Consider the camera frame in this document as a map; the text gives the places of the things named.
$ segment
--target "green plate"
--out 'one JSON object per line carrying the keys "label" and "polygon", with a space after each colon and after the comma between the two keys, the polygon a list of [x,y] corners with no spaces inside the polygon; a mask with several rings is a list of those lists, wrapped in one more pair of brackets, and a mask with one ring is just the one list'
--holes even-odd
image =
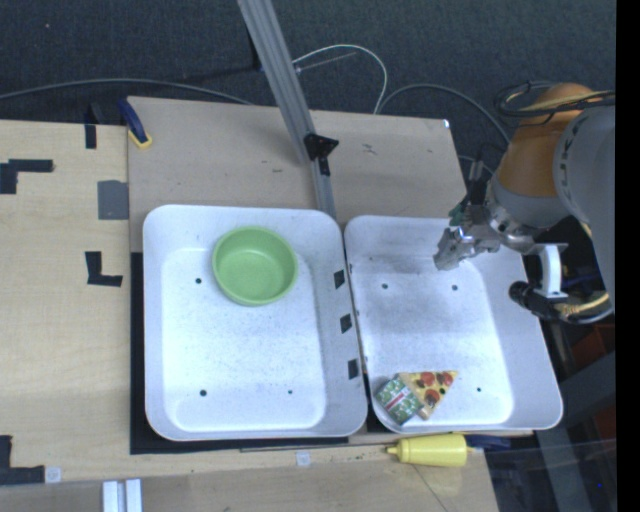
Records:
{"label": "green plate", "polygon": [[222,291],[244,306],[262,306],[282,298],[298,277],[298,260],[289,243],[259,226],[223,235],[212,263]]}

